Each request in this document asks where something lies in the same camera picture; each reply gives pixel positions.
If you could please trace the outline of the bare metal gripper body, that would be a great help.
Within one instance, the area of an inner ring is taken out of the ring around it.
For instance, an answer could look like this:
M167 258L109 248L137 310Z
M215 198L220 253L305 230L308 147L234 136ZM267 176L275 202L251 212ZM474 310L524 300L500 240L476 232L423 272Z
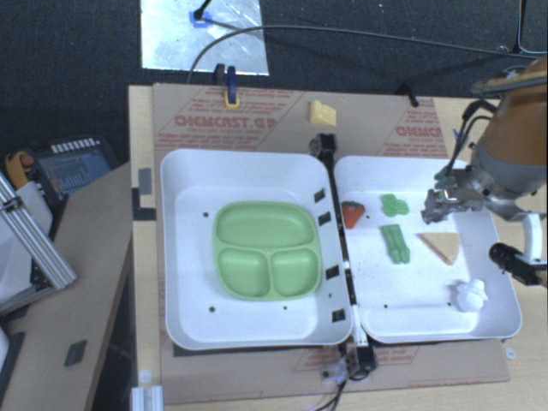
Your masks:
M443 191L445 213L491 209L491 202L473 187L466 170L452 170Z

